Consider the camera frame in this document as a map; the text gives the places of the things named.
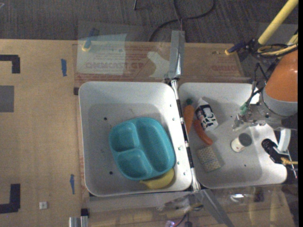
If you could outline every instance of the orange carrot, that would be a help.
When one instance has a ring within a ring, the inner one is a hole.
[[[189,134],[191,125],[193,124],[194,115],[195,115],[195,108],[192,106],[193,101],[189,98],[186,100],[187,105],[183,110],[185,128],[187,133]]]
[[[200,139],[206,144],[206,145],[212,145],[213,140],[207,136],[204,129],[202,128],[200,120],[196,119],[194,120],[194,128],[196,130],[196,133],[200,137]]]

